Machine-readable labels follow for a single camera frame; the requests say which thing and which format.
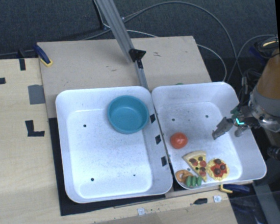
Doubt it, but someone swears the teal bowl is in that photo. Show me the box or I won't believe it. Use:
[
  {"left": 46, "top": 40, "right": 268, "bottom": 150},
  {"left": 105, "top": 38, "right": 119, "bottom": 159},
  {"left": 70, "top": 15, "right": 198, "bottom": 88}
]
[{"left": 105, "top": 93, "right": 152, "bottom": 137}]

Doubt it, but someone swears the toy pizza slice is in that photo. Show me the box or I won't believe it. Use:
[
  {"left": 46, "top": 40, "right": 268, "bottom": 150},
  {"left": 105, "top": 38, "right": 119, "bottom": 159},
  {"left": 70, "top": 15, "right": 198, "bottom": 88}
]
[{"left": 181, "top": 149, "right": 210, "bottom": 185}]

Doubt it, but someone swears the pale wood board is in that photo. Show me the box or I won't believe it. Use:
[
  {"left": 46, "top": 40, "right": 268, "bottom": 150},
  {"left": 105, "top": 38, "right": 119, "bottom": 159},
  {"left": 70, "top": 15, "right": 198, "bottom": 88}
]
[{"left": 36, "top": 25, "right": 230, "bottom": 210}]

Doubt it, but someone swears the green ribbed toy vegetable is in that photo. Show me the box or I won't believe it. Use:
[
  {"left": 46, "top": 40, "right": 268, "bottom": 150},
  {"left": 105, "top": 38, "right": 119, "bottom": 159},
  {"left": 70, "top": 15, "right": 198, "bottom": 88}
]
[{"left": 184, "top": 174, "right": 204, "bottom": 189}]

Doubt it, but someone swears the black block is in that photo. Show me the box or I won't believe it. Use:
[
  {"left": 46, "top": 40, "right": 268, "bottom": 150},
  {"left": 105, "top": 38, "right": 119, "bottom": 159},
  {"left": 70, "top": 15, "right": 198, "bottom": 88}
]
[{"left": 192, "top": 198, "right": 209, "bottom": 206}]

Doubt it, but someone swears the orange toy pretzel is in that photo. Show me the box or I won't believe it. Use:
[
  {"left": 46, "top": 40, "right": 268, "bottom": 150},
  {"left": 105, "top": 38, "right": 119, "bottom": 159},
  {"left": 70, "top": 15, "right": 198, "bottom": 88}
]
[{"left": 174, "top": 168, "right": 195, "bottom": 184}]

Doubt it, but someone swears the white plastic tray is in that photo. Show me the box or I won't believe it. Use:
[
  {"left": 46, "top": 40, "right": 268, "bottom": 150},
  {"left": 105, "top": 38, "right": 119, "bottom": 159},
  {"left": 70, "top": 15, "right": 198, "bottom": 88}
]
[
  {"left": 150, "top": 76, "right": 269, "bottom": 194},
  {"left": 54, "top": 80, "right": 176, "bottom": 206}
]

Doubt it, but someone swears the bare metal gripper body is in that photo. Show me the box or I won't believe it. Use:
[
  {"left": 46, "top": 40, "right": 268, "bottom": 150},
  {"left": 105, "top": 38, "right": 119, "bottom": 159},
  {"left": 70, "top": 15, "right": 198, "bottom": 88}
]
[{"left": 237, "top": 101, "right": 280, "bottom": 136}]

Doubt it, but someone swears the small round toy pizza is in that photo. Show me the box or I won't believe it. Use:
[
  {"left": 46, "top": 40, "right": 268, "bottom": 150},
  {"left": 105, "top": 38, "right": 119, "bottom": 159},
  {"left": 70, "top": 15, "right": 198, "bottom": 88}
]
[{"left": 205, "top": 157, "right": 231, "bottom": 183}]

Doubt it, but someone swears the red tomato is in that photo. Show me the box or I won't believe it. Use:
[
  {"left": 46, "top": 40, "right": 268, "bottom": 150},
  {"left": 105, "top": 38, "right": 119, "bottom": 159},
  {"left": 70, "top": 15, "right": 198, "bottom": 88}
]
[{"left": 169, "top": 131, "right": 189, "bottom": 151}]

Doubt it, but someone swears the black cylinder on white bracket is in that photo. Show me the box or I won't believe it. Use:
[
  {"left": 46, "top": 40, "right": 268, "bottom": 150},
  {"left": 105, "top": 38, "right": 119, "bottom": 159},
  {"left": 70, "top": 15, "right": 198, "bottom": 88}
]
[{"left": 265, "top": 126, "right": 280, "bottom": 169}]

